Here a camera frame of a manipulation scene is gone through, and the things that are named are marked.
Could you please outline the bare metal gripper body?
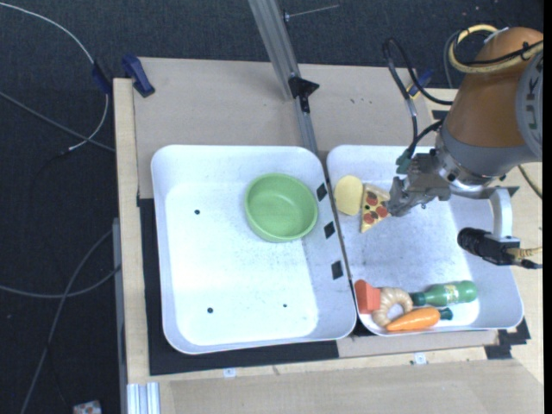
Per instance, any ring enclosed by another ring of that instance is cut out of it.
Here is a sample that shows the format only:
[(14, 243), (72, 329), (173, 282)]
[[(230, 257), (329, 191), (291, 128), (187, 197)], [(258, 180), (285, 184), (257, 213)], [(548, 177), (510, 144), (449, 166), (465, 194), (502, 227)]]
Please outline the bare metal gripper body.
[(462, 166), (446, 152), (416, 154), (401, 181), (401, 204), (448, 201), (455, 194), (477, 197), (492, 182)]

